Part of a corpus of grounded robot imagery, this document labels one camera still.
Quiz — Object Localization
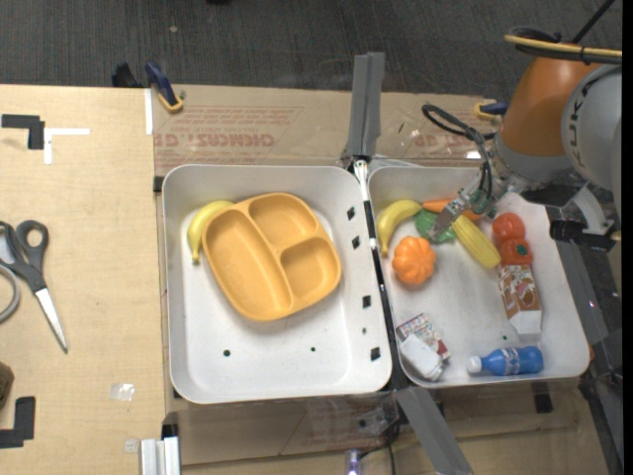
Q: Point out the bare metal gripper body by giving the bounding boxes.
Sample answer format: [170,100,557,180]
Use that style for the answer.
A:
[456,163,521,216]

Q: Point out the orange carrot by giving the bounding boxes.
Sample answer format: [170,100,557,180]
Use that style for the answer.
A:
[421,197,482,223]

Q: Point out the green lettuce leaf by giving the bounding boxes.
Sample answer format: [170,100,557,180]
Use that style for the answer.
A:
[413,209,458,243]

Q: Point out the yellow corn cob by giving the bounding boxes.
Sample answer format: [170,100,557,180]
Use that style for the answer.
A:
[451,214,502,270]

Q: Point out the red tomato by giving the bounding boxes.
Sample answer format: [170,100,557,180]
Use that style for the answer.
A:
[492,211,526,246]

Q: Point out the orange pumpkin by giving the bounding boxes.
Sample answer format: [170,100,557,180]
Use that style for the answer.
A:
[391,235,438,286]

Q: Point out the yellow banana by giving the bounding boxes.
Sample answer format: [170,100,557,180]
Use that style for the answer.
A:
[376,198,423,257]
[186,199,236,265]

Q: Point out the orange persimmon green stem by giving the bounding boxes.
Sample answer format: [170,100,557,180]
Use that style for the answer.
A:
[498,237,535,268]

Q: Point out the white plastic tray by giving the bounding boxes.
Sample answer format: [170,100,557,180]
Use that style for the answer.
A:
[367,165,591,390]
[161,163,394,406]

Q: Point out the small colourful printed carton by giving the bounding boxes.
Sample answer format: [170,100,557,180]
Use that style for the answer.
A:
[395,312,452,361]

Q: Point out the brown and white carton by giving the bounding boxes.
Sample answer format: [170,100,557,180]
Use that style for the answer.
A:
[497,263,544,338]

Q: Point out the small white bottle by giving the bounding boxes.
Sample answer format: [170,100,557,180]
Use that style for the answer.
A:
[399,333,445,383]

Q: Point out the blue bottle white cap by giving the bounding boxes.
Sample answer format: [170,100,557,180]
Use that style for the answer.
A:
[466,345,545,377]

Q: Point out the orange divided plate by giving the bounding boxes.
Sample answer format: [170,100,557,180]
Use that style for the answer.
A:
[201,191,343,323]

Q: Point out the brown cardboard board red print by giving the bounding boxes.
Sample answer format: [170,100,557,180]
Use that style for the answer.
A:
[150,84,597,468]

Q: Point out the black cylinder on white bracket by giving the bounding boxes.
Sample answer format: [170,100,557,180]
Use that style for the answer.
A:
[548,185,620,253]

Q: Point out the grey handled scissors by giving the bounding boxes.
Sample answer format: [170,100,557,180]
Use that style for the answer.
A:
[0,219,69,355]

